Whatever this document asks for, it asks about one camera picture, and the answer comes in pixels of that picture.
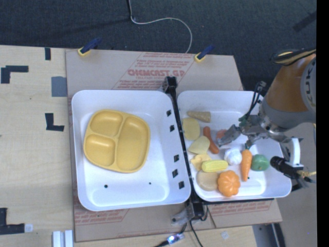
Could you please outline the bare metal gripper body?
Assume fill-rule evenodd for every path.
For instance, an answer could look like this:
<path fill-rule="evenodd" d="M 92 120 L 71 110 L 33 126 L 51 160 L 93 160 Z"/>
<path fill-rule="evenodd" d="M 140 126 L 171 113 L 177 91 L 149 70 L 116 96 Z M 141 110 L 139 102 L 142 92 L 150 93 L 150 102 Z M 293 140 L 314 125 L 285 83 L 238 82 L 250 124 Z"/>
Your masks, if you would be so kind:
<path fill-rule="evenodd" d="M 244 115 L 239 118 L 241 133 L 248 137 L 279 138 L 286 131 L 270 120 L 267 115 Z"/>

